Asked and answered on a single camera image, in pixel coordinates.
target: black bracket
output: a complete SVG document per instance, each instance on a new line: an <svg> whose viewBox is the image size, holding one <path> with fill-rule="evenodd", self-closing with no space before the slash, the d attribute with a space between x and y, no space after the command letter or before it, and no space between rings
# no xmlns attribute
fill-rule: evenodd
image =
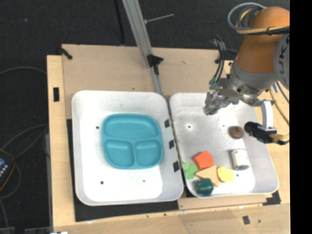
<svg viewBox="0 0 312 234"><path fill-rule="evenodd" d="M150 67L154 67L154 73L156 75L159 75L159 69L158 65L164 60L164 58L153 56L153 55L148 55L147 56L147 61Z"/></svg>

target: red block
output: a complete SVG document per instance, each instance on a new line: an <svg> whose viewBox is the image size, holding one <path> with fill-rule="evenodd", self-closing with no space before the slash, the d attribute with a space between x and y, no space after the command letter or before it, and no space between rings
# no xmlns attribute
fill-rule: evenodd
<svg viewBox="0 0 312 234"><path fill-rule="evenodd" d="M194 163L199 170L203 170L214 165L214 158L208 151L204 151L201 154L193 158Z"/></svg>

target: white can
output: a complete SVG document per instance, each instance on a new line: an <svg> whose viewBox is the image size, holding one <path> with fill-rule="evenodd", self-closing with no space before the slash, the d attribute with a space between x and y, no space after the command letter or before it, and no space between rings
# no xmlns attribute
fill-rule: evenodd
<svg viewBox="0 0 312 234"><path fill-rule="evenodd" d="M250 167L250 162L245 149L235 149L232 151L234 170L242 171Z"/></svg>

